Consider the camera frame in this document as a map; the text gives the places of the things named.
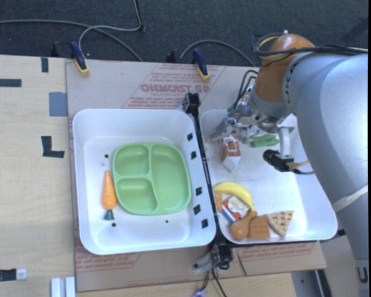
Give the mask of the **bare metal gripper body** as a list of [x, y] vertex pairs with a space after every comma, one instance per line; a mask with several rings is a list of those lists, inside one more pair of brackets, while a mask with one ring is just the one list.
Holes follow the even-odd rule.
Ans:
[[277, 134], [279, 125], [291, 114], [290, 108], [283, 102], [262, 102], [231, 105], [227, 116], [233, 118], [236, 127], [256, 126], [260, 130]]

